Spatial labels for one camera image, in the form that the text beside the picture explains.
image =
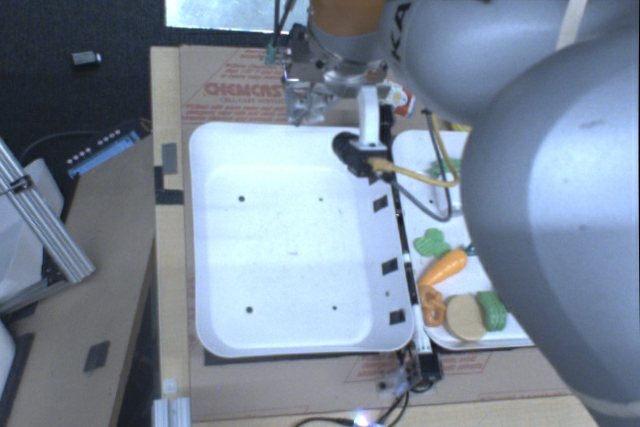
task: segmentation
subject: cardboard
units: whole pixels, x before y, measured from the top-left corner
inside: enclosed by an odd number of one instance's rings
[[[378,382],[398,368],[395,354],[259,360],[206,355],[194,326],[194,275],[188,141],[208,121],[286,123],[281,69],[262,64],[260,49],[182,47],[182,165],[187,264],[190,397],[194,422],[386,407],[393,397]],[[354,102],[341,102],[325,124],[358,124]],[[398,118],[394,131],[424,129],[424,118]],[[568,395],[536,348],[442,355],[444,379],[413,405]]]

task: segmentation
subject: wooden plank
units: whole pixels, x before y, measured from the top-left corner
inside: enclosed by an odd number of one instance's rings
[[[80,178],[67,228],[97,270],[11,326],[35,339],[9,426],[117,424],[151,276],[151,163],[147,138]],[[105,365],[85,372],[103,342]]]
[[[369,421],[383,411],[364,412]],[[395,418],[398,411],[391,415]],[[306,416],[280,416],[195,423],[193,427],[287,427],[295,425]],[[353,418],[353,411],[335,413],[336,418]],[[480,427],[488,425],[517,425],[519,427],[597,427],[587,410],[572,396],[544,399],[504,400],[476,402],[473,404],[448,404],[441,406],[409,407],[402,417],[402,427]]]
[[[180,59],[176,48],[151,50],[154,166],[163,145],[175,145],[177,172],[165,174],[166,189],[182,190]],[[189,395],[184,206],[156,206],[156,273],[162,398]]]

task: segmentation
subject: white tray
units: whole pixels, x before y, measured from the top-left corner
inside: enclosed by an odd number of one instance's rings
[[[442,132],[442,139],[451,158],[461,158],[467,134],[464,132]],[[393,143],[394,162],[412,170],[426,171],[436,160],[431,145],[429,133],[420,130],[402,132]],[[398,175],[398,182],[409,190],[416,198],[426,203],[431,209],[440,214],[444,210],[439,207],[445,203],[441,188]],[[459,187],[452,189],[452,196],[459,197]],[[429,228],[438,228],[445,241],[452,248],[466,248],[470,243],[469,233],[461,215],[454,217],[448,223],[440,223],[421,212],[413,203],[401,196],[402,212],[405,222],[407,240],[410,246],[411,261],[416,278],[434,261],[433,257],[421,256],[413,246],[417,238],[424,236]],[[458,275],[452,276],[435,287],[442,293],[446,302],[449,297],[457,294],[475,294],[479,291],[495,291],[491,280],[485,273],[477,257],[470,257],[467,267]],[[429,338],[435,343],[452,351],[467,351],[476,349],[499,349],[511,347],[527,347],[533,345],[526,332],[511,313],[507,314],[507,324],[502,331],[488,332],[478,342],[465,342],[453,336],[445,326],[425,327]]]
[[[379,352],[411,338],[390,189],[338,160],[343,130],[209,123],[192,135],[196,329],[210,352]]]

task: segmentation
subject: toy carrot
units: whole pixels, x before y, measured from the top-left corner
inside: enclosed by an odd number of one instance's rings
[[[462,249],[452,249],[434,263],[420,279],[418,286],[435,285],[459,273],[467,266],[467,253]]]

